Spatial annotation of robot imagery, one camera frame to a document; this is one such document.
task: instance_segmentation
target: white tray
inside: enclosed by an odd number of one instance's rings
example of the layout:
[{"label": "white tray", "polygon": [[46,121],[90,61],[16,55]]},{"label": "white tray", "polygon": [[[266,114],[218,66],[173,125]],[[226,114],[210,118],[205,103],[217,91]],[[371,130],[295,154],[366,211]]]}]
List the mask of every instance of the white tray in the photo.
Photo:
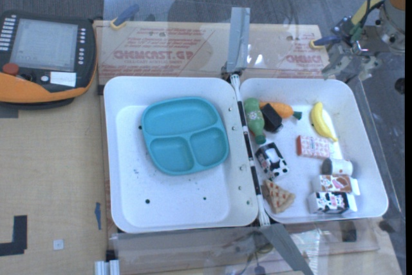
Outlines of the white tray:
[{"label": "white tray", "polygon": [[[203,97],[218,110],[229,141],[224,163],[171,176],[152,163],[142,131],[143,111],[175,97]],[[216,78],[116,77],[104,88],[111,213],[125,232],[234,227],[256,219],[255,195],[231,85]]]},{"label": "white tray", "polygon": [[[255,97],[262,101],[278,101],[289,104],[294,111],[302,111],[301,120],[283,119],[278,133],[267,133],[267,143],[275,142],[289,166],[289,173],[276,182],[296,195],[295,201],[285,212],[274,214],[265,201],[269,216],[281,223],[320,222],[382,216],[388,208],[388,197],[373,155],[373,151],[359,113],[352,90],[345,83],[333,79],[247,79],[241,84],[243,100]],[[324,104],[324,118],[339,139],[332,144],[332,157],[353,162],[352,177],[359,183],[360,196],[356,196],[358,211],[343,214],[310,214],[306,197],[313,192],[310,181],[321,174],[322,160],[298,156],[298,135],[319,137],[310,123],[312,106]],[[252,143],[254,152],[258,149]],[[261,184],[266,178],[255,160]]]}]

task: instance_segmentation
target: gray bracket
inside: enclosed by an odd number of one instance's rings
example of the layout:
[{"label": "gray bracket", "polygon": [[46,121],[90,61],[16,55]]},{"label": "gray bracket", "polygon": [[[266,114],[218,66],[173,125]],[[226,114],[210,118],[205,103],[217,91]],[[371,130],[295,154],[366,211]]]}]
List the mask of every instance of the gray bracket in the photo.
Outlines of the gray bracket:
[{"label": "gray bracket", "polygon": [[242,72],[247,67],[250,8],[233,7],[230,17],[229,51],[222,73]]}]

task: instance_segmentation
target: black tape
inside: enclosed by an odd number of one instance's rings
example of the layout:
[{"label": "black tape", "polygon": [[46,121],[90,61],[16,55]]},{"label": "black tape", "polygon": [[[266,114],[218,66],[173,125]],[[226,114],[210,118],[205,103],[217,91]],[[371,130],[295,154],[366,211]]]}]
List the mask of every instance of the black tape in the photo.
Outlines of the black tape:
[{"label": "black tape", "polygon": [[14,216],[13,240],[0,243],[0,256],[24,254],[27,249],[27,216]]},{"label": "black tape", "polygon": [[0,105],[0,118],[19,118],[19,111],[17,109],[10,109]]},{"label": "black tape", "polygon": [[256,173],[256,167],[251,166],[250,170],[252,171],[252,178],[253,178],[253,184],[255,186],[255,193],[257,195],[261,195],[262,192],[260,190],[260,185],[259,185],[259,179],[258,179],[258,174]]},{"label": "black tape", "polygon": [[249,160],[253,160],[253,151],[252,147],[250,146],[249,134],[247,134],[247,132],[244,132],[243,136],[245,137],[247,156],[249,157]]},{"label": "black tape", "polygon": [[243,104],[242,101],[238,101],[238,108],[239,108],[239,115],[240,115],[240,121],[242,123],[242,126],[246,126],[246,118],[245,118],[245,112],[243,111]]}]

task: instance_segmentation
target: cardboard surface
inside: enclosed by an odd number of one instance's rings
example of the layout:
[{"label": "cardboard surface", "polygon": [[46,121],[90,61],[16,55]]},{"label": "cardboard surface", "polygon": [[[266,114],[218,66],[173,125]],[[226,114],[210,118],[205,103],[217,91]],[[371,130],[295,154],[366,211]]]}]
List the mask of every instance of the cardboard surface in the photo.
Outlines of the cardboard surface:
[{"label": "cardboard surface", "polygon": [[14,216],[27,215],[27,249],[0,256],[2,274],[93,274],[105,259],[101,136],[96,79],[68,106],[0,119],[0,243],[12,241]]}]

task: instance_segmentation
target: blue divided plate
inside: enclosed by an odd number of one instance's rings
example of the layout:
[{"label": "blue divided plate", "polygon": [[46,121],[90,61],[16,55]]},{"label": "blue divided plate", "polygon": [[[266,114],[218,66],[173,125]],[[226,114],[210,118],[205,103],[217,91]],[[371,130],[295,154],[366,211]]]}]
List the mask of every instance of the blue divided plate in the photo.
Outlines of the blue divided plate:
[{"label": "blue divided plate", "polygon": [[169,175],[210,169],[224,162],[229,153],[219,113],[201,97],[148,106],[142,115],[142,131],[152,161]]}]

